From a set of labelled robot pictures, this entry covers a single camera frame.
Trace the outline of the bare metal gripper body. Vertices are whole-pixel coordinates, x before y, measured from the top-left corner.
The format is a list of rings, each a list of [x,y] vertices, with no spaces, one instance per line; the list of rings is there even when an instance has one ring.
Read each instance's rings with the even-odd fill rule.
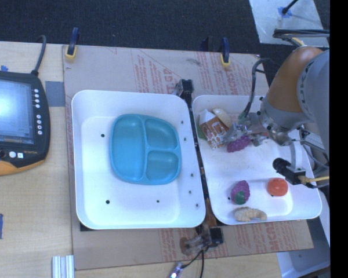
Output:
[[[289,136],[291,129],[283,128],[265,112],[250,112],[241,119],[241,124],[246,126],[246,132],[250,137],[252,134],[268,134],[268,140],[279,146],[287,146],[292,142]]]

